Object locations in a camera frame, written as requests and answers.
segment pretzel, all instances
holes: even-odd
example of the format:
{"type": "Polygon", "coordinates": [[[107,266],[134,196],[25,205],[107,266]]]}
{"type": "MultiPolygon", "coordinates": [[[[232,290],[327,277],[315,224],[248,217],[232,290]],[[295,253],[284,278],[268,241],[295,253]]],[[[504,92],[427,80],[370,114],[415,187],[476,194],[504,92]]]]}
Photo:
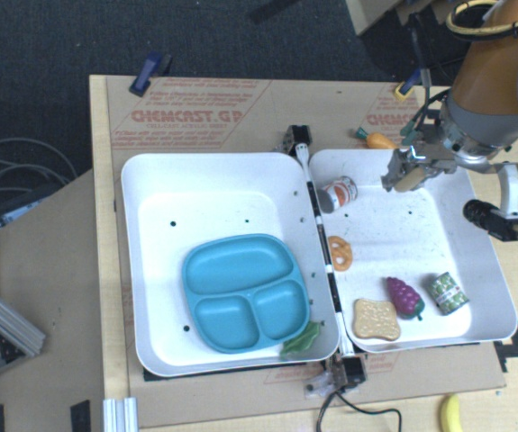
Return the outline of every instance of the pretzel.
{"type": "Polygon", "coordinates": [[[332,265],[339,272],[346,271],[352,264],[350,243],[336,235],[331,235],[328,240],[331,249],[332,265]]]}

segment toy food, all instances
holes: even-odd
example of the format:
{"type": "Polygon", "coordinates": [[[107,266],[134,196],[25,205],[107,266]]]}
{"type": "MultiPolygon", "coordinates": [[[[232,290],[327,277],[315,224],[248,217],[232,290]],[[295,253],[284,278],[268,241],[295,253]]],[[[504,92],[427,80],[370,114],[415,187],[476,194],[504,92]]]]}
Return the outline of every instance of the toy food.
{"type": "Polygon", "coordinates": [[[398,149],[399,147],[382,133],[367,133],[362,127],[355,132],[355,136],[367,142],[369,149],[398,149]]]}
{"type": "Polygon", "coordinates": [[[412,286],[398,278],[387,277],[386,288],[396,311],[401,317],[405,319],[413,319],[414,317],[419,320],[423,319],[421,312],[424,310],[424,301],[412,286]]]}
{"type": "Polygon", "coordinates": [[[401,328],[396,321],[396,309],[389,301],[355,301],[355,321],[353,331],[357,338],[379,338],[394,341],[401,336],[401,328]]]}
{"type": "Polygon", "coordinates": [[[441,404],[439,413],[442,432],[462,432],[460,422],[459,396],[456,393],[447,395],[441,404]]]}
{"type": "Polygon", "coordinates": [[[460,289],[449,272],[439,275],[427,286],[427,291],[437,302],[437,307],[445,315],[456,311],[468,302],[468,297],[460,289]]]}
{"type": "Polygon", "coordinates": [[[280,354],[286,356],[288,354],[304,352],[313,345],[314,340],[319,336],[320,332],[321,324],[317,321],[309,321],[300,335],[285,341],[280,354]]]}
{"type": "Polygon", "coordinates": [[[358,189],[352,179],[341,176],[316,192],[321,210],[330,213],[355,200],[358,189]]]}
{"type": "Polygon", "coordinates": [[[331,249],[332,265],[339,272],[346,271],[352,264],[350,243],[336,235],[331,235],[328,240],[329,248],[331,249]]]}

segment green vegetable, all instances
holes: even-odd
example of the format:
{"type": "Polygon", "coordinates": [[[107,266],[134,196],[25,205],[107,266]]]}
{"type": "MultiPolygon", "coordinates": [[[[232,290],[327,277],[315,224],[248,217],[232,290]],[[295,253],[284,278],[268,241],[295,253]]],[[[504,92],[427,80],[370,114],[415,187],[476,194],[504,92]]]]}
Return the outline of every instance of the green vegetable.
{"type": "Polygon", "coordinates": [[[308,349],[313,345],[313,341],[316,337],[319,336],[321,330],[320,326],[321,324],[316,321],[309,321],[300,335],[285,341],[280,354],[287,356],[288,354],[295,354],[308,349]]]}

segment green can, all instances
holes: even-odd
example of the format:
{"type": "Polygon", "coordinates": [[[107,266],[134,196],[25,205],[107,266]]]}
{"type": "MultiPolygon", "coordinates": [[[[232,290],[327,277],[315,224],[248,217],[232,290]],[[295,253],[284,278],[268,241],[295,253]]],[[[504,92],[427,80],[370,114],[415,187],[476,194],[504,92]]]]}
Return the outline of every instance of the green can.
{"type": "Polygon", "coordinates": [[[468,302],[468,297],[462,292],[455,279],[449,272],[439,275],[427,287],[431,297],[437,302],[442,313],[449,315],[468,302]]]}

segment red and white cup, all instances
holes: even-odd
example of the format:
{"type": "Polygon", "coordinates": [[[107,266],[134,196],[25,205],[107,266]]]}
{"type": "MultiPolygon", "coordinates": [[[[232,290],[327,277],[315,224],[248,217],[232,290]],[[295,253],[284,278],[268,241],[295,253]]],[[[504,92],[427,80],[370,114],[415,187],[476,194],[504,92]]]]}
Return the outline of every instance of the red and white cup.
{"type": "Polygon", "coordinates": [[[341,176],[317,191],[321,210],[334,212],[357,198],[357,186],[348,176],[341,176]]]}

